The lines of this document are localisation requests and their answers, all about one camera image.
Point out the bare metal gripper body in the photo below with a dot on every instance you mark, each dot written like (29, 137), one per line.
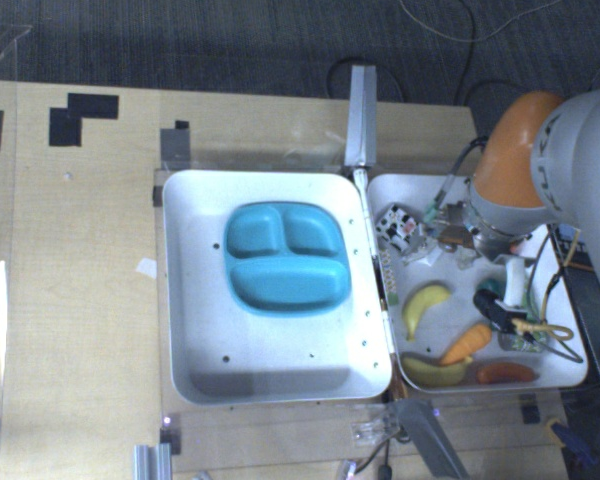
(462, 228)

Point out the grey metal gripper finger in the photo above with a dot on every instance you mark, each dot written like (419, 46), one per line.
(431, 255)
(414, 240)

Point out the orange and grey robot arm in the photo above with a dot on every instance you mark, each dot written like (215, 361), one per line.
(570, 168)

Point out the black and white cow-print carton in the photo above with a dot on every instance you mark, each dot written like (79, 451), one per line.
(394, 225)

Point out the white patterned packet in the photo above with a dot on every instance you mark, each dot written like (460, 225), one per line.
(389, 278)

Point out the yellow banana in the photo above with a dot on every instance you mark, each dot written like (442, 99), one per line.
(422, 300)
(432, 373)

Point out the white plastic tray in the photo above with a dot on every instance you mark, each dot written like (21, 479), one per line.
(205, 318)
(455, 303)

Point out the orange carrot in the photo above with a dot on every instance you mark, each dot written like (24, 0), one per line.
(467, 343)

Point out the blue divided plate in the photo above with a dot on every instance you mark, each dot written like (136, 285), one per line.
(287, 278)

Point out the red sausage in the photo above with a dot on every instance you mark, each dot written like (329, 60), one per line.
(505, 373)

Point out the black cylinder on white bracket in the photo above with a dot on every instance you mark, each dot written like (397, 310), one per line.
(500, 310)

